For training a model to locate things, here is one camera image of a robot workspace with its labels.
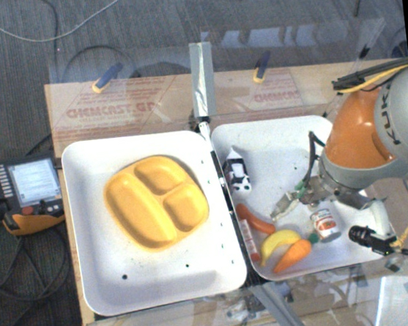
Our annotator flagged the white plastic tray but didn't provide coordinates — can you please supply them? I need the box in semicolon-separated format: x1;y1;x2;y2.
208;105;392;289
59;122;253;320

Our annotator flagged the black and white milk carton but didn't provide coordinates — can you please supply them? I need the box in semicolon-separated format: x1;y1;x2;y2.
220;144;253;196

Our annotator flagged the black cylinder on white bracket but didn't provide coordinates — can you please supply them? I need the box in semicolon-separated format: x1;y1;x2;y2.
340;186;401;262

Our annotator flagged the orange carrot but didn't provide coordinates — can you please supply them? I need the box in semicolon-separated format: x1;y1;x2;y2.
269;232;324;275

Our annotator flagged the orange-red toy sausage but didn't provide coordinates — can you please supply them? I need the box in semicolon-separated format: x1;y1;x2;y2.
234;199;278;240

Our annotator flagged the yellow banana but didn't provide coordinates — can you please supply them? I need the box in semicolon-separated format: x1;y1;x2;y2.
256;226;306;267

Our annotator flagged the small red and white can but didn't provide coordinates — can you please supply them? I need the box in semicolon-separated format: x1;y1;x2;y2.
308;206;344;245

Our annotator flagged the red and white tube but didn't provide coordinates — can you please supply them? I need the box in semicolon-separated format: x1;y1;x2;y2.
237;216;262;264

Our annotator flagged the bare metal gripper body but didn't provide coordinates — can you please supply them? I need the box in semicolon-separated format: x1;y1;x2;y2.
295;172;343;207

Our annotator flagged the yellow divided plate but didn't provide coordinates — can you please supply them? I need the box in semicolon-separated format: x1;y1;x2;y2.
98;149;215;258

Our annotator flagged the brown cardboard board red print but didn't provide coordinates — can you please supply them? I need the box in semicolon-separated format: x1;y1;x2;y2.
43;40;408;326

